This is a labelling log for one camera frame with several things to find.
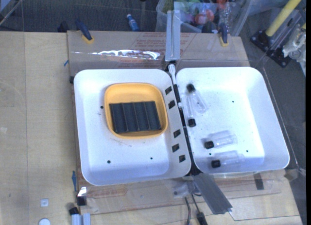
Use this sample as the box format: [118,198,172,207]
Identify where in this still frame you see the yellow bowl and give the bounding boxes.
[104,82,169,139]

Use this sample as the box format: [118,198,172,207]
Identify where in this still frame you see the black ribbed rack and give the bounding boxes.
[108,101,162,134]

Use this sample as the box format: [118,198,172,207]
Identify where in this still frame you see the clear plastic bottle black cap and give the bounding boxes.
[186,95,197,128]
[186,83,208,114]
[210,150,245,169]
[204,130,238,150]

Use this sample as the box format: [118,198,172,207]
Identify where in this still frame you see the white plastic tray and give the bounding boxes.
[73,68,192,186]
[174,67,291,175]

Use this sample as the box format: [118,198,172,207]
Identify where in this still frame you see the blue bottle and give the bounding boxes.
[126,14,140,32]

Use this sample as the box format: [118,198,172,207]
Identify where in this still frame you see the clear storage bin with toys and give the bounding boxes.
[155,0,258,36]

